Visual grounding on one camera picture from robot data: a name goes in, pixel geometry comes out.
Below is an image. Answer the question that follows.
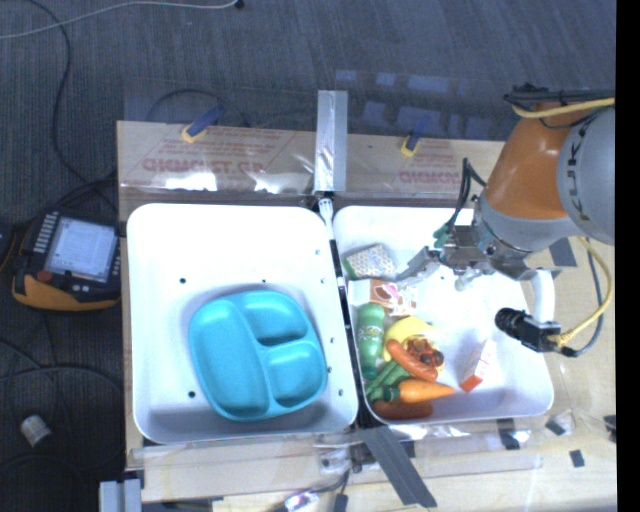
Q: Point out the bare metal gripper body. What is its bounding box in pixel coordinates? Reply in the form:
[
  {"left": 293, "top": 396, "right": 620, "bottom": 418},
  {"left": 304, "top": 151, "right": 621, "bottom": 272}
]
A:
[{"left": 439, "top": 224, "right": 532, "bottom": 281}]

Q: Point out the orange and white carton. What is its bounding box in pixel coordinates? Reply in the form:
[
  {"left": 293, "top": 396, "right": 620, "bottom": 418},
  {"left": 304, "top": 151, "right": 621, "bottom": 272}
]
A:
[{"left": 369, "top": 278, "right": 419, "bottom": 317}]

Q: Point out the white patterned packet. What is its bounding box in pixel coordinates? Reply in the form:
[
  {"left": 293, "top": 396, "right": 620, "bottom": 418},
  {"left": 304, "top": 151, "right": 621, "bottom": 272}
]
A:
[{"left": 343, "top": 243, "right": 399, "bottom": 281}]

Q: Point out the yellow banana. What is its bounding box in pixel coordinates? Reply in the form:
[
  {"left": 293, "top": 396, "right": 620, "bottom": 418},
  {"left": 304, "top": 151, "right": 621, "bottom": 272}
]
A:
[{"left": 382, "top": 315, "right": 441, "bottom": 364}]

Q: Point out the pizza slice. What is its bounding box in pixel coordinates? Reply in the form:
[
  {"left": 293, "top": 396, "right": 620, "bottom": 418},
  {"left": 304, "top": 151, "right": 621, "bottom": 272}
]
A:
[{"left": 404, "top": 335, "right": 445, "bottom": 372}]

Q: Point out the white carton with orange end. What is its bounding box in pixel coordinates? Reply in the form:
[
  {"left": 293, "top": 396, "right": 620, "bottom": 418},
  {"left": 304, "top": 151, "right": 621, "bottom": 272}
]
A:
[{"left": 459, "top": 337, "right": 499, "bottom": 394}]

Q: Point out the green bottle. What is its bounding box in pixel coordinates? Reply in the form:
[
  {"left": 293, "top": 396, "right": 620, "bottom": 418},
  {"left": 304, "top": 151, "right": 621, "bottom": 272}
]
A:
[{"left": 355, "top": 301, "right": 386, "bottom": 381}]

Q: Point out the orange sausage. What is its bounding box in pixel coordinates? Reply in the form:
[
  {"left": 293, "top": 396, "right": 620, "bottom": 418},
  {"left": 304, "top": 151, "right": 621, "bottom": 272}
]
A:
[{"left": 385, "top": 338, "right": 439, "bottom": 383}]

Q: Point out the white plastic tray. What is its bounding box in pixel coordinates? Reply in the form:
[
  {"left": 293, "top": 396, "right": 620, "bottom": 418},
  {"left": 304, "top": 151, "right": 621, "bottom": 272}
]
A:
[
  {"left": 125, "top": 202, "right": 360, "bottom": 445},
  {"left": 331, "top": 204, "right": 555, "bottom": 426}
]

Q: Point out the orange carrot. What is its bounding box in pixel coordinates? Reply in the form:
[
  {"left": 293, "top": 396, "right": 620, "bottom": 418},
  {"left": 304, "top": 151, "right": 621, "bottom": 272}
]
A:
[{"left": 382, "top": 378, "right": 456, "bottom": 405}]

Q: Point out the brown sausage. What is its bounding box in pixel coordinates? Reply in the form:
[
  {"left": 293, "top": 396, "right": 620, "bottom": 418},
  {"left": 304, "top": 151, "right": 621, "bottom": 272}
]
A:
[{"left": 372, "top": 399, "right": 434, "bottom": 420}]

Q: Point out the blue divided plate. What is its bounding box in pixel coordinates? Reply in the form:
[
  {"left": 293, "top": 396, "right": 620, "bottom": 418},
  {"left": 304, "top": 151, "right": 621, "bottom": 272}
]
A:
[{"left": 187, "top": 289, "right": 329, "bottom": 422}]

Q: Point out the brown cardboard board red print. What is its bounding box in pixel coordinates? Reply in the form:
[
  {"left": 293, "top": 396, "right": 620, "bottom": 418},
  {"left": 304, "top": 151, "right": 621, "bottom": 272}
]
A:
[{"left": 115, "top": 119, "right": 506, "bottom": 469}]

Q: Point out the grey metal cylinder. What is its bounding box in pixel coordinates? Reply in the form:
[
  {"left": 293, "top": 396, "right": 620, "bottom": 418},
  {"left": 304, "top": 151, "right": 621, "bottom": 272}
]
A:
[{"left": 19, "top": 414, "right": 53, "bottom": 448}]

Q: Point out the black cylinder on white bracket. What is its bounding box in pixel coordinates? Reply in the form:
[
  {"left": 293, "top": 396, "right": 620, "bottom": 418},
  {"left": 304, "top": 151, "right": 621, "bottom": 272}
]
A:
[{"left": 494, "top": 267, "right": 564, "bottom": 354}]

